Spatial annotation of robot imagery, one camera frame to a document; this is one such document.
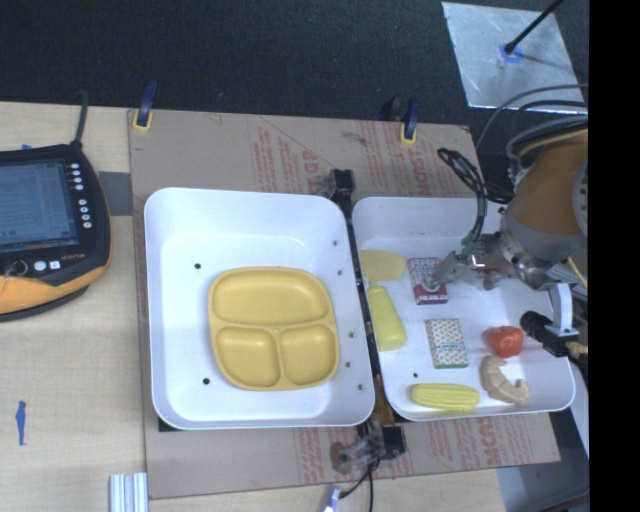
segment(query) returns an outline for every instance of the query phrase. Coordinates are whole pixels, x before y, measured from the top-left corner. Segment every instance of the touchscreen display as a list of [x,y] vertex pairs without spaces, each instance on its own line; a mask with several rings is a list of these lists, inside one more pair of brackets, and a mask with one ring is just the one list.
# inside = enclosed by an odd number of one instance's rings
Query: touchscreen display
[[78,244],[63,161],[0,165],[0,253]]

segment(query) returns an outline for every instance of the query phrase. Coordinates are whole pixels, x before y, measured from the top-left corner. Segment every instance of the small box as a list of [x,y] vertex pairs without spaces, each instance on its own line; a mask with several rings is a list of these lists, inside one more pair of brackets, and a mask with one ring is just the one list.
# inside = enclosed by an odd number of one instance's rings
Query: small box
[[433,366],[438,368],[466,368],[467,349],[457,318],[425,320]]
[[433,274],[439,264],[440,258],[409,258],[407,260],[416,304],[444,304],[449,300],[447,287],[444,283],[437,290],[427,290],[425,276]]

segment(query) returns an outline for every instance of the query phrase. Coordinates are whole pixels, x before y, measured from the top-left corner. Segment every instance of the cardboard sheet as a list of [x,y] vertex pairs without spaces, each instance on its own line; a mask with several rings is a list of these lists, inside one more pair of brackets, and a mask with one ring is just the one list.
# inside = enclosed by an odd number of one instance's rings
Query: cardboard sheet
[[[129,114],[129,126],[133,112]],[[151,401],[143,208],[169,186],[317,193],[331,169],[352,169],[354,199],[367,196],[472,197],[436,151],[454,149],[477,165],[460,126],[417,127],[399,143],[400,123],[155,111],[151,129],[129,129],[138,315],[149,494],[152,499],[354,481],[329,453],[355,428],[176,431]],[[403,423],[408,451],[375,478],[554,462],[548,414]]]

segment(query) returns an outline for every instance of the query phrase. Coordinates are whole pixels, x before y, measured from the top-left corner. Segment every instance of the red tomato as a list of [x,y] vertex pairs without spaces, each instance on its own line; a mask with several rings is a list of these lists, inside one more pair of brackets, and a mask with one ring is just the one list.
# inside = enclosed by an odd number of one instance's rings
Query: red tomato
[[496,354],[506,359],[520,353],[524,342],[524,331],[510,325],[494,327],[487,330],[487,341]]

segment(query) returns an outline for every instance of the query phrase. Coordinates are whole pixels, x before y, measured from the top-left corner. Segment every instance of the cable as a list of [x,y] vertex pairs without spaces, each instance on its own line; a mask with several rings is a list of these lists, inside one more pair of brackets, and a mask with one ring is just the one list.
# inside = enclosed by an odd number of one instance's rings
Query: cable
[[587,89],[588,87],[589,87],[589,84],[552,85],[549,87],[539,87],[537,89],[531,89],[529,91],[525,91],[513,96],[512,98],[505,101],[498,108],[496,108],[496,111],[491,115],[491,117],[489,118],[489,121],[487,121],[487,124],[484,126],[482,132],[480,133],[480,136],[478,137],[478,141],[476,142],[476,145],[475,145],[476,151],[478,151],[478,148],[480,147],[480,144],[484,140],[484,137],[487,134],[489,127],[491,126],[495,118],[498,116],[498,114],[500,114],[500,112],[502,112],[506,107],[511,105],[513,102],[518,101],[520,98],[524,98],[525,96],[530,96],[532,94],[537,94],[539,92],[557,91],[561,89]]
[[515,125],[518,120],[518,117],[529,109],[542,107],[542,106],[565,106],[565,107],[576,107],[576,108],[585,108],[586,104],[583,101],[570,101],[570,100],[537,100],[532,101],[530,103],[525,103],[521,107],[518,107],[515,114],[513,115],[513,119],[511,120],[511,131],[515,131]]
[[544,144],[575,137],[588,126],[588,118],[564,117],[554,119],[519,133],[507,142],[506,153],[512,179],[522,168],[522,157]]
[[500,185],[485,183],[487,189],[487,199],[496,204],[509,204],[513,199],[513,189],[508,190]]
[[369,480],[369,512],[373,510],[373,472],[377,469],[380,464],[380,458],[377,458],[375,462],[372,462],[367,466],[367,470],[364,472],[360,480],[349,490],[342,491],[340,493],[339,499],[345,499],[350,496],[365,480]]
[[87,91],[80,90],[73,96],[73,99],[76,99],[78,96],[82,99],[82,106],[80,107],[80,118],[78,119],[76,136],[73,141],[71,141],[71,144],[82,147],[82,142],[80,141],[84,132],[85,122],[87,121],[87,111],[89,110],[89,94],[87,93]]
[[564,0],[555,0],[550,6],[542,11],[540,13],[540,16],[538,16],[528,27],[520,32],[520,34],[518,34],[516,38],[513,39],[513,41],[507,43],[504,47],[504,51],[508,55],[511,55],[513,53],[513,50],[516,49],[516,46],[518,46],[518,43],[521,42],[525,37],[527,37],[527,35],[529,35],[529,33],[542,22],[542,20],[544,20],[547,16],[549,16],[549,14],[555,11],[556,7],[558,7],[562,2],[564,2]]
[[464,253],[465,250],[472,248],[480,239],[484,226],[484,218],[487,215],[487,187],[478,169],[457,151],[440,148],[438,149],[438,156],[451,167],[462,182],[473,191],[478,202],[476,221],[469,231],[469,234],[462,239]]

